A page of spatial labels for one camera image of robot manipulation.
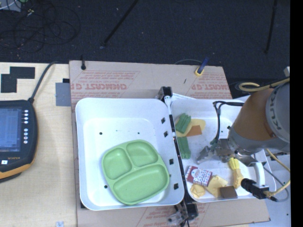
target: green block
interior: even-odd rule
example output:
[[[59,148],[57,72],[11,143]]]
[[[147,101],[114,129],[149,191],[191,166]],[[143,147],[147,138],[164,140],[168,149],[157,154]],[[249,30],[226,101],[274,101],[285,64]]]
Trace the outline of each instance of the green block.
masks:
[[[187,137],[177,137],[179,151],[182,159],[190,159],[191,152],[188,147]]]
[[[191,116],[186,113],[180,115],[178,123],[176,124],[176,130],[184,134],[191,120]]]

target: green plate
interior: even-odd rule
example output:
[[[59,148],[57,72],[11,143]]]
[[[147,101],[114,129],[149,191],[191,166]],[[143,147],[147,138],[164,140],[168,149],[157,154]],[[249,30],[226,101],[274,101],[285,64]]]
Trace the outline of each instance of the green plate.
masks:
[[[144,140],[125,142],[106,151],[102,170],[113,194],[128,205],[152,198],[169,184],[160,154]]]

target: cardboard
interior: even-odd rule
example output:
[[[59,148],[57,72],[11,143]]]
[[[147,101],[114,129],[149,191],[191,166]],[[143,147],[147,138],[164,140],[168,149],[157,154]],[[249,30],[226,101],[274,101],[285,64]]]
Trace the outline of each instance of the cardboard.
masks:
[[[77,218],[79,227],[170,226],[169,215],[174,206],[126,208],[91,211],[81,208],[79,196],[78,149],[75,106],[85,97],[155,98],[161,87],[172,87],[173,93],[197,99],[232,99],[222,67],[206,66],[201,77],[194,72],[197,66],[160,65],[70,61],[71,109],[74,146]],[[198,203],[199,216],[190,221],[191,227],[214,227],[270,221],[264,200],[228,200]]]

